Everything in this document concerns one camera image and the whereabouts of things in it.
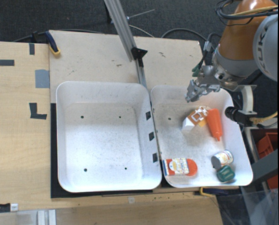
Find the green object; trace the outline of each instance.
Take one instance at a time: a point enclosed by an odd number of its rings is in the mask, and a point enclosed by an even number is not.
[[[218,170],[216,175],[221,182],[229,181],[235,177],[234,171],[228,165],[223,166],[220,170]]]
[[[191,71],[193,72],[192,76],[193,76],[193,77],[197,77],[198,74],[199,74],[199,72],[200,72],[199,64],[196,65]]]

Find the white tray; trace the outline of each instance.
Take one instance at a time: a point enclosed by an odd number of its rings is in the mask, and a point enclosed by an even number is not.
[[[151,102],[161,159],[190,158],[198,172],[192,177],[165,176],[167,182],[176,188],[246,186],[252,182],[253,172],[244,145],[240,127],[228,119],[224,111],[233,106],[232,98],[223,89],[202,96],[199,101],[187,103],[186,87],[156,86],[151,90]],[[223,135],[220,142],[211,136],[208,125],[195,126],[182,132],[182,122],[200,105],[217,108],[220,111]],[[235,172],[234,180],[222,183],[216,176],[211,157],[217,152],[230,150],[234,156],[230,164]]]
[[[136,83],[56,90],[58,180],[72,192],[146,190],[162,179],[149,93]]]

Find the small white bin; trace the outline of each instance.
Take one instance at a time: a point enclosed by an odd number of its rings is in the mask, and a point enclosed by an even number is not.
[[[161,159],[189,158],[196,162],[198,172],[189,176],[166,176],[167,182],[176,188],[246,186],[252,182],[253,172],[239,125],[224,114],[233,106],[230,94],[221,89],[201,96],[196,102],[187,103],[186,87],[160,85],[151,90],[151,102]],[[182,122],[197,107],[207,106],[220,111],[223,135],[220,141],[212,137],[206,124],[182,131]],[[235,178],[220,182],[211,157],[224,150],[232,152],[234,161],[230,167]]]

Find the can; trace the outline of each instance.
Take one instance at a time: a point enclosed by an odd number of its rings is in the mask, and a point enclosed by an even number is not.
[[[233,155],[229,150],[218,152],[211,157],[211,163],[216,170],[233,162]]]

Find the blue clamp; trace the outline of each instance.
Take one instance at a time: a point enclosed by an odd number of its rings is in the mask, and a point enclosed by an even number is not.
[[[54,54],[54,55],[59,55],[60,54],[60,49],[57,47],[51,33],[49,31],[46,31],[45,32],[45,37],[47,38],[48,40],[48,43],[49,43],[49,49],[50,51]]]
[[[200,195],[212,197],[214,195],[228,195],[228,191],[219,188],[200,187]]]

